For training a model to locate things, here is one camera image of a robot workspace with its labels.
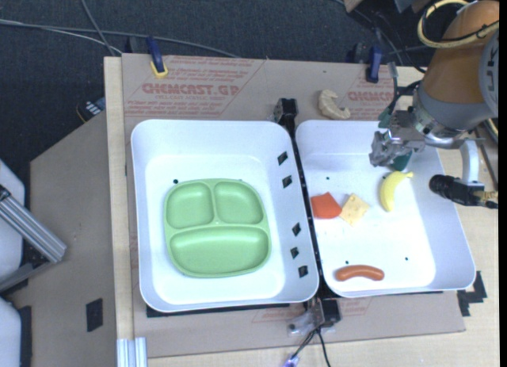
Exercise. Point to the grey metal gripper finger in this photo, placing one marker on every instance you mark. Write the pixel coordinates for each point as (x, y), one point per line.
(406, 146)
(378, 151)

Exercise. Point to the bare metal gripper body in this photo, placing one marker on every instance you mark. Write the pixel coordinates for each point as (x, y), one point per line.
(412, 127)

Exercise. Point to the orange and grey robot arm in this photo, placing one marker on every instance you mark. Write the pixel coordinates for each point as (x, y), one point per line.
(455, 72)

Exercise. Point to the yellow banana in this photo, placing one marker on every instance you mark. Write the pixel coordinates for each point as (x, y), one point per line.
(389, 193)

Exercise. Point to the yellow cheese slice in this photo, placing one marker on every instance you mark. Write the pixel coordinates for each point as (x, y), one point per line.
(353, 210)

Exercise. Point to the beige croissant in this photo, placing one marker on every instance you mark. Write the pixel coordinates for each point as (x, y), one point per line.
(328, 105)

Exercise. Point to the orange carrot piece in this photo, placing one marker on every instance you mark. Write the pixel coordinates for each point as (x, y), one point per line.
(324, 207)

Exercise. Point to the white plastic tray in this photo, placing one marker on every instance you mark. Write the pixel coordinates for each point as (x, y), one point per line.
(222, 139)
(380, 238)

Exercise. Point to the orange sausage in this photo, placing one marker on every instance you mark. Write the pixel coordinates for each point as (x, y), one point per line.
(358, 274)

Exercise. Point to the brown cardboard board red print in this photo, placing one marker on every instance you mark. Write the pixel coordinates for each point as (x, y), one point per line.
(222, 88)

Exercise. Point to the green divided plate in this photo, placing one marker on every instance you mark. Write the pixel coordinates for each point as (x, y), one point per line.
(218, 234)

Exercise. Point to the black cylinder on white bracket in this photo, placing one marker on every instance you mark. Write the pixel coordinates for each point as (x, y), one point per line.
(455, 190)

